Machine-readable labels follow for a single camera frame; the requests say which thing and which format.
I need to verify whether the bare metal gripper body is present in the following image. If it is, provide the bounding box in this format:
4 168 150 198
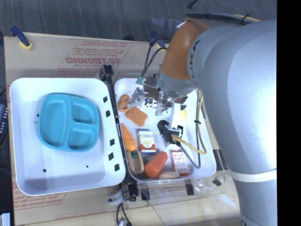
140 73 189 110

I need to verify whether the orange pretzel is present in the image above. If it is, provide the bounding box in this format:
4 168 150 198
117 94 131 113

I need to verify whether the orange bread slice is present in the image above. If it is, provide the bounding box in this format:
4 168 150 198
125 106 149 128

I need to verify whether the thin black rod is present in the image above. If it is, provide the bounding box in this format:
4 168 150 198
105 75 132 186

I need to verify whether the orange and white carton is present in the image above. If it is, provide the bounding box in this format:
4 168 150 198
137 129 157 154

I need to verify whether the orange carrot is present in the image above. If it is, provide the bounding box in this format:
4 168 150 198
120 123 140 160

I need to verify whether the red and white carton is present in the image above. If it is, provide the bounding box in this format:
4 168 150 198
170 150 191 177

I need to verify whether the tan hot dog bun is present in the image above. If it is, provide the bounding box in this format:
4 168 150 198
127 150 145 175

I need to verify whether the beige oval biscuit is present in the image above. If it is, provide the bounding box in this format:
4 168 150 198
157 171 181 180

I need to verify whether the white plastic tray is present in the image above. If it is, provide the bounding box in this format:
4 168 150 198
9 77 127 196
113 78 217 183

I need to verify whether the blue divided plate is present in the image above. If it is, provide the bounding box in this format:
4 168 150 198
37 92 101 153

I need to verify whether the brown cardboard board red print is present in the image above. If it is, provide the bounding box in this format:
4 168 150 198
3 32 241 226

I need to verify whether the black cylinder on white bracket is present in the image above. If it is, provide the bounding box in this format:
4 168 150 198
157 102 187 148

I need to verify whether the black block with thin wires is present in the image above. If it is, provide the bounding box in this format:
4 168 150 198
120 182 140 202
99 64 115 80

